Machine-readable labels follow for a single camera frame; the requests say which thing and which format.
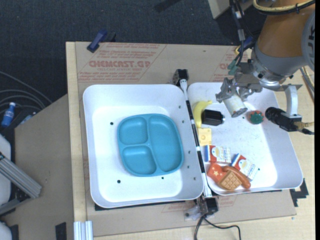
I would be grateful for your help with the brown cardboard board red print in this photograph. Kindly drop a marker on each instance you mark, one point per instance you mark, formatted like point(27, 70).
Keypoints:
point(160, 59)

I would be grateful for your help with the blue divided plate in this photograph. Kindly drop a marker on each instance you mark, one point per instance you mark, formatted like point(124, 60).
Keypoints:
point(162, 144)

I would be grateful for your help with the brown waffle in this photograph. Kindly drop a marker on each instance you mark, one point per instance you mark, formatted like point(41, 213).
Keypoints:
point(230, 181)

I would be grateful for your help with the black cylinder on white bracket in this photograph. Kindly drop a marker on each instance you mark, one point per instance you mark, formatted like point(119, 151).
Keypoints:
point(285, 120)

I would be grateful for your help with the yellow cheese slice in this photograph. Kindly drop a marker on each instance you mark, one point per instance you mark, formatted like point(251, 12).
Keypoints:
point(205, 135)

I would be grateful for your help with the red and green tomato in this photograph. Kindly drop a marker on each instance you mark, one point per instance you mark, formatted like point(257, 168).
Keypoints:
point(255, 117)

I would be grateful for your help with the white plastic tray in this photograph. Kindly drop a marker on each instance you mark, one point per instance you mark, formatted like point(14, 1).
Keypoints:
point(272, 146)
point(105, 144)

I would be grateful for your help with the black can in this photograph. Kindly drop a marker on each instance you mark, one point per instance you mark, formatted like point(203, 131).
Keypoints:
point(212, 117)

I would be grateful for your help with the white can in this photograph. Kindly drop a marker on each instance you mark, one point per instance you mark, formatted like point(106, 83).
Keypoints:
point(235, 106)

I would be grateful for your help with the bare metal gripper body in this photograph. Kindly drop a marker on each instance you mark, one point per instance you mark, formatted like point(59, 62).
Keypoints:
point(268, 82)

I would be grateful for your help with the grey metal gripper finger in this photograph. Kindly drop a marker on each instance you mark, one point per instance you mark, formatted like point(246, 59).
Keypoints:
point(245, 93)
point(226, 90)

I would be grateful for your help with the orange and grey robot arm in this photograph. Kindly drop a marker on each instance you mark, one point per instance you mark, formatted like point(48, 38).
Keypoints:
point(280, 34)

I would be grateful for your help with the white red blue carton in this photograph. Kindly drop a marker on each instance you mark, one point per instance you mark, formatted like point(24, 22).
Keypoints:
point(217, 154)
point(246, 166)

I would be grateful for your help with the orange sausage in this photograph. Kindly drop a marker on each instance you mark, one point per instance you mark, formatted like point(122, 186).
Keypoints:
point(243, 179)

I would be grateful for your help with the blue plastic bottle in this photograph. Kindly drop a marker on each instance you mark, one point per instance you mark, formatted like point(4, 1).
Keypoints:
point(8, 115)

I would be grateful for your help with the thin black and white rod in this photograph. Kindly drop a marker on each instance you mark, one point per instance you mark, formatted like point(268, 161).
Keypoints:
point(195, 134)

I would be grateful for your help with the yellow banana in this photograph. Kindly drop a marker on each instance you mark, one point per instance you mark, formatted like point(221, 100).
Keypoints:
point(197, 111)

